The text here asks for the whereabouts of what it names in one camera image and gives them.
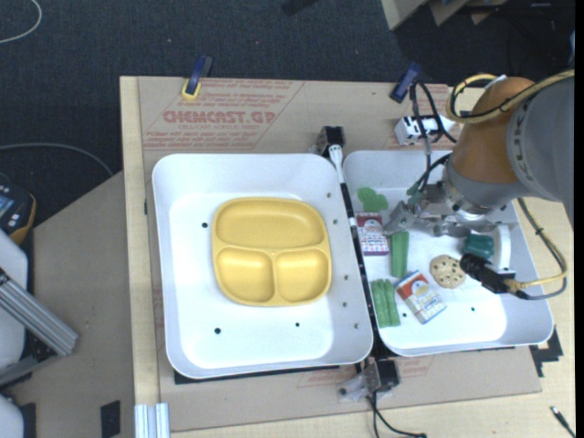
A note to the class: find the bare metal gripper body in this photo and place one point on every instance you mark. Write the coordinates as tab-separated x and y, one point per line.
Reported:
440	210

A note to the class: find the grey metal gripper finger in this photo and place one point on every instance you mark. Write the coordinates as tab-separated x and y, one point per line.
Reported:
449	231
398	218

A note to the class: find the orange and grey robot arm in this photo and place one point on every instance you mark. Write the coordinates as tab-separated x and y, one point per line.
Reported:
538	144

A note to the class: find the dark green pepper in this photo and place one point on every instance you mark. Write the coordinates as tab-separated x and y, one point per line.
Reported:
478	246

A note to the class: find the light green broccoli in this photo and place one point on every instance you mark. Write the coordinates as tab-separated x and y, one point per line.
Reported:
372	199

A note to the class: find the chocolate chip biscuit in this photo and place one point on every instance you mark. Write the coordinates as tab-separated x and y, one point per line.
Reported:
447	272

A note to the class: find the thin black and white rod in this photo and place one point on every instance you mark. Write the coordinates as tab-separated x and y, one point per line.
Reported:
351	208

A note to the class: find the red white and blue carton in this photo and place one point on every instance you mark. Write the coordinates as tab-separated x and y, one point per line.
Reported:
420	297

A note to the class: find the small white box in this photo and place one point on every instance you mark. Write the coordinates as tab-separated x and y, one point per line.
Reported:
410	130

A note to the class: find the green asparagus bunch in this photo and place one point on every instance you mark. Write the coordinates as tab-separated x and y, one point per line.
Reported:
385	304

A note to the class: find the white plastic tray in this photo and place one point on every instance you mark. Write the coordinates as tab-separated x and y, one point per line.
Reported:
470	331
191	336

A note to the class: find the yellow divided plate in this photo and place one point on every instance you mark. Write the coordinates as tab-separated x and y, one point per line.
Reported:
269	226

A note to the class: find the brown cardboard board red print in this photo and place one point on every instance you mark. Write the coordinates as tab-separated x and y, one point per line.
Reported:
283	121

